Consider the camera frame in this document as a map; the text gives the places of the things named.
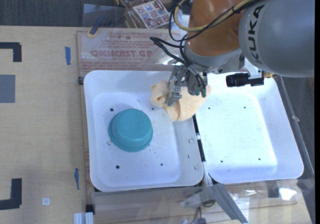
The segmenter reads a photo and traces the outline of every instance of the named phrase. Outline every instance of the beige towel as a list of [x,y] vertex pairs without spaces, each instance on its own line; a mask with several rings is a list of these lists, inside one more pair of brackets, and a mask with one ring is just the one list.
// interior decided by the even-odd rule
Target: beige towel
[[209,85],[206,87],[207,94],[205,98],[201,95],[190,95],[186,87],[181,87],[182,98],[178,102],[173,103],[172,106],[167,106],[165,101],[169,94],[168,82],[165,80],[160,81],[158,84],[153,85],[151,90],[150,102],[156,107],[164,108],[172,122],[191,118],[211,93],[211,87]]

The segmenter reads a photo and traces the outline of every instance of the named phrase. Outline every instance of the blue bowl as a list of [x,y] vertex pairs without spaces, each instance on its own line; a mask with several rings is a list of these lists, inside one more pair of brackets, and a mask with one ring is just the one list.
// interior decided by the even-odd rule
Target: blue bowl
[[142,111],[128,109],[116,114],[109,123],[111,141],[120,149],[137,152],[148,146],[153,129],[149,117]]

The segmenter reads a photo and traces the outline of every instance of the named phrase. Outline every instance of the white tray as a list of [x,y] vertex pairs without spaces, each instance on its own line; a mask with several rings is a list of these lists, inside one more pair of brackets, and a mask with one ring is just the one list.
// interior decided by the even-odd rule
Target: white tray
[[[169,77],[163,71],[92,71],[85,76],[90,178],[98,190],[193,186],[202,179],[192,119],[172,123],[150,103],[151,86]],[[152,141],[139,152],[119,149],[108,135],[111,118],[128,108],[142,110],[152,123]]]
[[208,76],[211,95],[196,113],[210,176],[219,183],[298,178],[303,162],[273,78],[228,88]]

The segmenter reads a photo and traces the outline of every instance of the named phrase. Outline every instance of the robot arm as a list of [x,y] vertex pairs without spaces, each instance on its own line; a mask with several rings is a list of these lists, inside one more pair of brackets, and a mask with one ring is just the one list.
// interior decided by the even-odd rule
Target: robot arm
[[313,77],[314,24],[315,0],[194,0],[166,104],[181,98],[181,86],[204,97],[208,73],[241,71],[228,86],[263,85],[265,72]]

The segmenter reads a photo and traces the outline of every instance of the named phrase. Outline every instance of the yellow cable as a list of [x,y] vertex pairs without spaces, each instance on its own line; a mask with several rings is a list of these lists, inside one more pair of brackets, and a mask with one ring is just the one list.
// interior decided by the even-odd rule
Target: yellow cable
[[[205,27],[208,26],[208,24],[206,25],[203,25],[203,26],[199,26],[199,27],[185,27],[183,26],[182,24],[180,24],[178,22],[178,10],[179,10],[179,7],[185,2],[186,0],[181,0],[178,5],[175,7],[175,10],[173,11],[173,19],[174,19],[174,22],[176,23],[176,25],[182,29],[182,30],[185,30],[185,31],[200,31],[200,30],[203,30]],[[233,7],[233,9],[229,9],[229,11],[224,14],[223,16],[221,16],[219,19],[217,19],[217,21],[215,21],[210,27],[213,27],[215,25],[217,25],[218,23],[226,20],[227,18],[229,18],[232,14],[234,14],[234,12],[236,12],[237,10],[239,10],[241,7],[243,7],[244,5],[248,4],[249,2],[251,2],[253,0],[244,0],[242,2],[240,2],[239,4],[235,5]]]

